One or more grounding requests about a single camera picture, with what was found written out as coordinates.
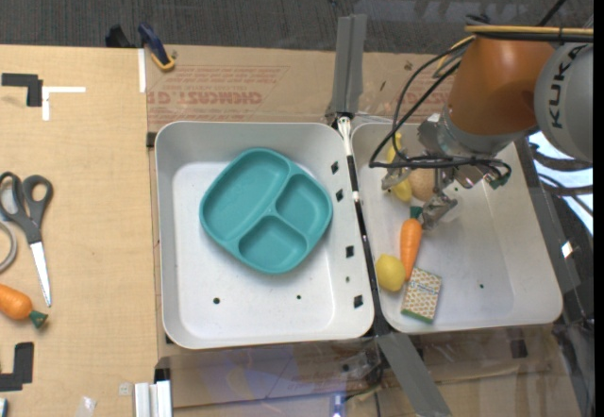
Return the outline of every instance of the metal ring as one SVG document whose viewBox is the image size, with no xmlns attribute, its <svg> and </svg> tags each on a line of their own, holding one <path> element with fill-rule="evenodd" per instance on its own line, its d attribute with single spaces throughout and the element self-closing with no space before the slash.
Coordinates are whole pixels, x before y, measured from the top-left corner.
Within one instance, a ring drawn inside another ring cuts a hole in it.
<svg viewBox="0 0 604 417">
<path fill-rule="evenodd" d="M 17 238 L 15 238 L 15 233 L 12 229 L 5 225 L 2 221 L 0 221 L 0 231 L 7 233 L 8 239 L 10 240 L 10 248 L 8 249 L 8 254 L 4 258 L 4 261 L 0 262 L 0 273 L 6 270 L 10 264 L 14 261 L 15 256 L 17 255 Z"/>
</svg>

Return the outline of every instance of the white plastic tray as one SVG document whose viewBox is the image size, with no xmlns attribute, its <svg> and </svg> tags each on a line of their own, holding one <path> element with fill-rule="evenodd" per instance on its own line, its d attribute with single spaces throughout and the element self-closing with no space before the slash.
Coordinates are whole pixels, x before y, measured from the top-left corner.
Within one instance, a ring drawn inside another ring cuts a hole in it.
<svg viewBox="0 0 604 417">
<path fill-rule="evenodd" d="M 199 222 L 199 203 L 211 182 L 252 147 L 290 158 L 331 196 L 333 217 L 325 235 L 284 275 L 242 264 Z M 367 332 L 374 307 L 344 145 L 335 130 L 320 124 L 176 122 L 156 138 L 156 163 L 163 324 L 176 344 L 207 349 Z"/>
<path fill-rule="evenodd" d="M 384 192 L 385 169 L 368 161 L 390 124 L 357 127 L 352 136 L 363 215 L 374 259 L 398 255 L 400 226 L 409 204 Z M 419 155 L 417 125 L 405 125 L 403 143 Z M 385 160 L 385 149 L 380 160 Z M 480 182 L 471 190 L 453 185 L 446 192 L 461 199 L 457 219 L 425 232 L 416 266 L 443 278 L 432 324 L 400 314 L 404 292 L 380 292 L 384 316 L 406 333 L 430 333 L 508 325 L 550 323 L 561 314 L 562 295 L 515 147 L 499 154 L 512 177 L 493 190 Z M 412 200 L 412 204 L 422 203 Z"/>
</svg>

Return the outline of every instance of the orange toy carrot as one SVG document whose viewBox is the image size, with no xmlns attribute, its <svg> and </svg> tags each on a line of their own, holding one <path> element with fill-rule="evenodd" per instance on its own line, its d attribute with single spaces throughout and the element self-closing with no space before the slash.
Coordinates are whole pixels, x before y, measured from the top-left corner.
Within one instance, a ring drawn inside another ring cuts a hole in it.
<svg viewBox="0 0 604 417">
<path fill-rule="evenodd" d="M 422 240 L 422 223 L 417 219 L 421 213 L 422 208 L 411 207 L 411 217 L 400 227 L 400 260 L 405 266 L 405 281 L 411 278 Z"/>
<path fill-rule="evenodd" d="M 33 309 L 29 296 L 3 284 L 0 284 L 0 311 L 13 320 L 29 317 L 36 328 L 40 328 L 48 318 L 48 315 Z"/>
</svg>

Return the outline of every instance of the scissors blade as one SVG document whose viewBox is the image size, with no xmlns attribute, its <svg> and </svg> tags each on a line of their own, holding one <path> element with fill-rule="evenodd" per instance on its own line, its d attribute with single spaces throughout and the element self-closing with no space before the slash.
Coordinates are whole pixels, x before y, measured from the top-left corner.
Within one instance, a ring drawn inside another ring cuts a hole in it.
<svg viewBox="0 0 604 417">
<path fill-rule="evenodd" d="M 50 308 L 50 280 L 48 279 L 48 269 L 46 268 L 44 246 L 42 242 L 33 242 L 29 247 L 31 248 L 31 253 L 34 255 L 34 262 L 38 270 L 38 279 L 42 285 L 42 293 L 44 294 L 44 300 L 46 300 L 46 306 Z"/>
</svg>

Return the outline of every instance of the teal plate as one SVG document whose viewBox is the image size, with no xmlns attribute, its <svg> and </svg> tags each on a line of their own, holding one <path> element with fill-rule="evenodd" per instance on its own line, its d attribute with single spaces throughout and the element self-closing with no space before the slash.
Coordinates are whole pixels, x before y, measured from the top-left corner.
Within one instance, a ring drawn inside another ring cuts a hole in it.
<svg viewBox="0 0 604 417">
<path fill-rule="evenodd" d="M 206 232 L 231 255 L 266 274 L 300 264 L 331 221 L 326 190 L 271 149 L 246 150 L 216 177 L 199 206 Z"/>
</svg>

